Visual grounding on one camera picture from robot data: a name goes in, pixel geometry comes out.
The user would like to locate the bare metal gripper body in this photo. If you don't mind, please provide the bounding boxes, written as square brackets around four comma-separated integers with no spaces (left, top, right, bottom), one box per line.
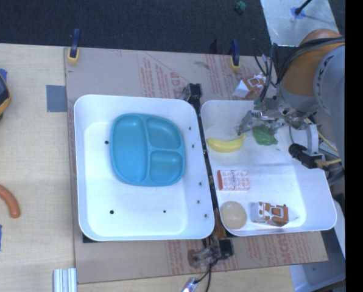
[253,97,315,131]

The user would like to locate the green lettuce leaf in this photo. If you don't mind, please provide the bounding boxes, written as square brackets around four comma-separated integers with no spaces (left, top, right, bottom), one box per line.
[252,124,279,147]

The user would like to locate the yellow banana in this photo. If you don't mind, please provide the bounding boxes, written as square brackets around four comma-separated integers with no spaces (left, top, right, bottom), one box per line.
[206,133,248,153]

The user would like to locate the white plastic tray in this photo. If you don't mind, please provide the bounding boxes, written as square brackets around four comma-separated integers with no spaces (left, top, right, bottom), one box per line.
[200,99,338,237]
[73,94,216,242]

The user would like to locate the thin black and white rod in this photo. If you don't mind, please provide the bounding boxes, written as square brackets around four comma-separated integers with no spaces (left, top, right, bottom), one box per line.
[189,95,222,237]

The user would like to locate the flat orange and white carton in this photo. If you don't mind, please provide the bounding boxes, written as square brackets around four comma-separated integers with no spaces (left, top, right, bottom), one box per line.
[216,169,251,192]

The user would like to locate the beige round bread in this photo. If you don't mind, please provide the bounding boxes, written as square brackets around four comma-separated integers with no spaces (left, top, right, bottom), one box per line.
[219,200,248,231]

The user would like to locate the blue divided plate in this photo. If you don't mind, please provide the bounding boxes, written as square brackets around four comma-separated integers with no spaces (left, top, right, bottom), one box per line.
[110,113,186,187]

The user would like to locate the brown cardboard board red print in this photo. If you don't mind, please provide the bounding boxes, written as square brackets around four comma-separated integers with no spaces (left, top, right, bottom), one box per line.
[64,47,329,284]

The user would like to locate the orange sausage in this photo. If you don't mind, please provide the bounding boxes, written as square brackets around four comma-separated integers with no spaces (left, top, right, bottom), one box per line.
[0,183,21,219]

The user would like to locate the black cylinder on white bracket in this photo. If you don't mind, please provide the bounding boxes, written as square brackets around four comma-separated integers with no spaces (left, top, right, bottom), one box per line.
[288,123,326,170]

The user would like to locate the black block with thin wires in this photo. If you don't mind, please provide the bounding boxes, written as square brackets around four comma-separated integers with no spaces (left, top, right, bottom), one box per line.
[188,237,234,268]
[178,83,204,102]

